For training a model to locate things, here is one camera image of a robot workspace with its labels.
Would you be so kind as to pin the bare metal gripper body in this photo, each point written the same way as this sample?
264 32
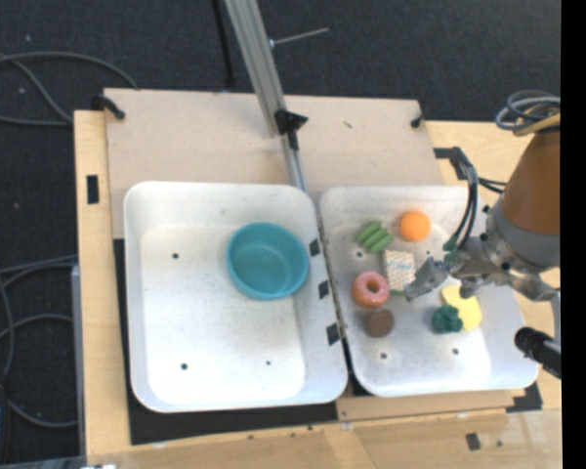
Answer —
481 264

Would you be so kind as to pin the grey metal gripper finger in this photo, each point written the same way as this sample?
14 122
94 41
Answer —
470 289
427 279

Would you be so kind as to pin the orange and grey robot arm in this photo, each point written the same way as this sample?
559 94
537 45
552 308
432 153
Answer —
530 188

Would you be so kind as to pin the yellow toy food piece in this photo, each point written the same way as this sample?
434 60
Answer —
470 313

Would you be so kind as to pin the beige wafer biscuit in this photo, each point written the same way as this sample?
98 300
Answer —
398 268

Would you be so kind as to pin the green broccoli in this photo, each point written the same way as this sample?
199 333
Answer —
446 319

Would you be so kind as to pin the orange toy fruit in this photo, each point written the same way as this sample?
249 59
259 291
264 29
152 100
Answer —
415 225

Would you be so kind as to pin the brown round biscuit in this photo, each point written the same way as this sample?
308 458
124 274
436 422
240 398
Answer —
378 323

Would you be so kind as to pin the pink doughnut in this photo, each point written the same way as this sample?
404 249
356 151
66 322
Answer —
362 291

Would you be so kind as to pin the green pea pods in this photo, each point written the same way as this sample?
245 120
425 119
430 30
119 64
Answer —
374 236

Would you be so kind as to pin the white plastic tray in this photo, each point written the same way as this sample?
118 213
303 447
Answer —
420 359
215 320

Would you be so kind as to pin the teal bowl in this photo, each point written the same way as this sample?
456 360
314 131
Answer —
266 262

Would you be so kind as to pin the pale wood board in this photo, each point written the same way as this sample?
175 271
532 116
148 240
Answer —
200 140

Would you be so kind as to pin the black cylinder on white bracket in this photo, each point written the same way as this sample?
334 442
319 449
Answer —
537 345

